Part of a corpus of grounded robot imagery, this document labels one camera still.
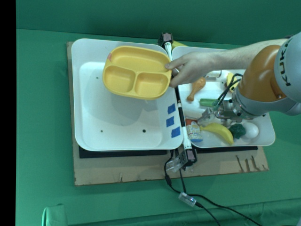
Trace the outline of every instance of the green table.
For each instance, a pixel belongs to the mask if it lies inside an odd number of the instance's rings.
[[[164,180],[74,186],[66,43],[80,38],[156,43],[99,35],[16,31],[16,225],[41,225],[45,207],[63,204],[69,225],[216,225],[202,209],[177,199]],[[236,45],[185,43],[207,48]],[[301,115],[270,113],[275,143],[265,147],[269,171],[186,178],[202,194],[263,225],[296,225],[301,217]],[[182,190],[181,181],[173,186]],[[221,225],[246,220],[197,198]],[[254,225],[248,221],[244,225]]]

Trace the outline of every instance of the yellow plate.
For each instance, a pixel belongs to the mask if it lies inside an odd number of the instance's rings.
[[[152,100],[167,90],[171,71],[167,55],[134,46],[120,46],[108,55],[103,69],[103,83],[112,93]]]

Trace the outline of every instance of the white ball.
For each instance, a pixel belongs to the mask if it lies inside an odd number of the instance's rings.
[[[259,129],[255,124],[250,123],[250,122],[246,122],[246,123],[243,124],[243,127],[246,130],[246,133],[244,134],[244,137],[246,137],[248,139],[253,139],[253,138],[258,136]]]

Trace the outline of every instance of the banana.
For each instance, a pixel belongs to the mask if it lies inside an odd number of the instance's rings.
[[[230,82],[231,82],[231,79],[232,79],[232,77],[234,76],[234,74],[233,73],[231,73],[231,72],[229,72],[228,73],[228,75],[227,75],[227,86],[228,85],[230,85]],[[238,85],[238,83],[235,83],[231,88],[230,88],[230,91],[233,93],[233,91],[234,91],[234,89],[235,89],[235,87]]]
[[[232,145],[234,143],[233,135],[232,135],[231,131],[227,127],[225,127],[219,123],[213,122],[213,123],[208,124],[205,127],[200,126],[199,128],[201,130],[210,131],[210,132],[220,135],[230,145]]]

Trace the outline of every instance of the blue tape square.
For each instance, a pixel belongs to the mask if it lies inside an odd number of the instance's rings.
[[[174,124],[174,116],[166,120],[166,127],[172,126]]]
[[[175,111],[175,104],[172,104],[168,107],[167,112],[168,114],[172,113]]]
[[[180,134],[181,134],[180,127],[177,127],[176,129],[173,129],[171,131],[171,138],[177,137]]]

